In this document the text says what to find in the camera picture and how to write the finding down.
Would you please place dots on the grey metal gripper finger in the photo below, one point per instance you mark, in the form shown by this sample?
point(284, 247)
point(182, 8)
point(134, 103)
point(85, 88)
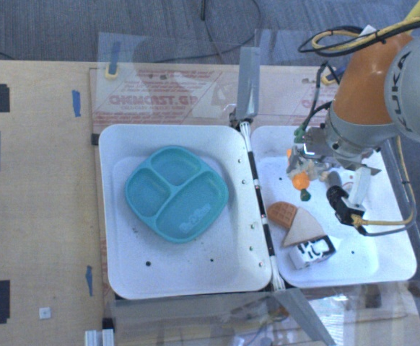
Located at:
point(292, 162)

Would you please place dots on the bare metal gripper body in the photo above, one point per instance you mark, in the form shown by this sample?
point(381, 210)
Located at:
point(318, 142)

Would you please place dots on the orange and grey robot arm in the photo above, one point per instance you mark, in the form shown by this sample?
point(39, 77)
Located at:
point(365, 85)

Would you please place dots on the orange carrot with green top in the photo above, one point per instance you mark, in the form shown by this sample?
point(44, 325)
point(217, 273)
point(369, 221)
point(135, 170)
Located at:
point(300, 181)

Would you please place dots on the beige round toy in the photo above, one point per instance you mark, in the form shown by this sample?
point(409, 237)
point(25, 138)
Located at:
point(322, 175)

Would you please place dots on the brown waffle biscuit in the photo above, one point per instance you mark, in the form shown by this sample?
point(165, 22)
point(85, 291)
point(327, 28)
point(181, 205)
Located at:
point(281, 214)

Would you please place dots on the beige pizza slice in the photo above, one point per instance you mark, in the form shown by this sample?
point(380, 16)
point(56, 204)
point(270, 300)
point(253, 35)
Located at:
point(304, 227)

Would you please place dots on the white carton with black print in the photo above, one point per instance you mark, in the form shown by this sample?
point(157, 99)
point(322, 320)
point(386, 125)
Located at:
point(312, 252)

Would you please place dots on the teal divided plate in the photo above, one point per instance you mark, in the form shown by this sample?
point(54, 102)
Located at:
point(175, 193)

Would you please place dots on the white plastic tray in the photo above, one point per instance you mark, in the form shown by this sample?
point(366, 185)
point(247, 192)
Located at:
point(181, 272)
point(376, 258)

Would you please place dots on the brown cardboard board, red print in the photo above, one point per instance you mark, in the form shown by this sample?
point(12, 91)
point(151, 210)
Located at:
point(152, 99)

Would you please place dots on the black cylinder on white bracket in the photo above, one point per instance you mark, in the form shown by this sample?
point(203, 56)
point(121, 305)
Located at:
point(349, 213)

